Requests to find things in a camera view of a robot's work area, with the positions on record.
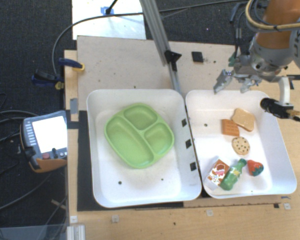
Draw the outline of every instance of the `green plate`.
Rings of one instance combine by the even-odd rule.
[[[115,152],[131,167],[146,168],[173,147],[175,137],[150,106],[136,103],[111,117],[104,134]]]

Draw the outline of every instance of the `toy bread slice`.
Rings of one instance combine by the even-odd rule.
[[[229,119],[222,119],[222,134],[230,136],[239,136],[238,126]]]
[[[251,132],[255,128],[255,116],[241,108],[237,108],[234,111],[234,115],[231,119],[238,126],[244,128],[248,132]]]

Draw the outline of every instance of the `strawberry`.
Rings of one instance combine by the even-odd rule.
[[[264,170],[264,166],[260,162],[248,160],[247,164],[248,164],[249,173],[252,176],[258,176]]]

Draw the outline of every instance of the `green bottle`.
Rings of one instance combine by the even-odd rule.
[[[223,190],[231,190],[234,184],[238,181],[242,168],[247,164],[247,161],[240,159],[235,166],[231,166],[224,179],[220,183],[220,187]]]

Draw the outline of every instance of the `black floor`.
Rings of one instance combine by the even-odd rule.
[[[158,8],[163,10],[225,0],[156,1]],[[201,6],[174,15],[172,12],[163,13],[168,39],[233,45],[229,15],[235,4],[225,2]],[[62,91],[34,86],[31,77],[35,70],[53,74],[53,44],[71,23],[71,0],[0,0],[0,111],[24,110],[44,115],[64,107]],[[249,40],[252,33],[246,31],[246,27],[243,30],[244,39]],[[63,56],[63,50],[75,48],[76,43],[69,31],[57,47],[56,58]],[[1,125],[0,139],[15,133],[18,127],[14,121]],[[26,194],[49,175],[32,172],[19,150],[18,138],[0,143],[0,172],[15,165],[0,175],[0,207]],[[25,199],[0,210],[0,228],[44,225],[56,208],[51,200],[60,202],[64,197],[65,170],[62,168],[53,171],[44,184]],[[49,224],[62,223],[64,218],[65,212],[60,209]]]

